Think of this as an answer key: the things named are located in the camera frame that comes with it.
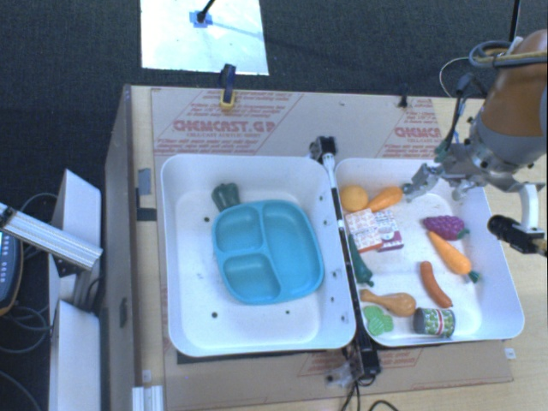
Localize light green lettuce leaf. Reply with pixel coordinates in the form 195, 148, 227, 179
362, 305, 396, 338

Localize purple grapes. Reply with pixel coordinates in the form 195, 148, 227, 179
422, 214, 471, 242

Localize dark green cucumber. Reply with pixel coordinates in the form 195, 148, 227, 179
347, 234, 375, 289

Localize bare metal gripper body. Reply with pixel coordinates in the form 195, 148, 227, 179
437, 140, 534, 194

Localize thin black and white rod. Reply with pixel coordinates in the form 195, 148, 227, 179
324, 153, 374, 359

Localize green peas can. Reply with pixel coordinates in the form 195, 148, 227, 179
412, 307, 456, 340

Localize orange sausage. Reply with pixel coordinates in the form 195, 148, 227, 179
419, 260, 454, 310

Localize large orange carrot green stem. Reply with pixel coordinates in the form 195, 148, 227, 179
427, 230, 482, 284

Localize brown cardboard board red print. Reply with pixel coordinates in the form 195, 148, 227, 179
150, 86, 515, 406

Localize black cylinder on white bracket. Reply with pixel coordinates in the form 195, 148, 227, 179
487, 182, 548, 255

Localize dark green bell pepper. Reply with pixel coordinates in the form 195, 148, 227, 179
211, 182, 243, 213

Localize tan chicken drumstick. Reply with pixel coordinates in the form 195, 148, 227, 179
359, 288, 418, 319

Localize white plastic tray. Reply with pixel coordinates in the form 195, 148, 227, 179
334, 157, 527, 349
160, 152, 358, 358

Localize small orange carrot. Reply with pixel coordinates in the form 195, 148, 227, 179
366, 186, 405, 214

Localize blue divided plate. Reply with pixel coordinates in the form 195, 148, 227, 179
211, 199, 325, 306

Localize orange and white carton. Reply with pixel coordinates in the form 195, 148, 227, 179
343, 208, 384, 254

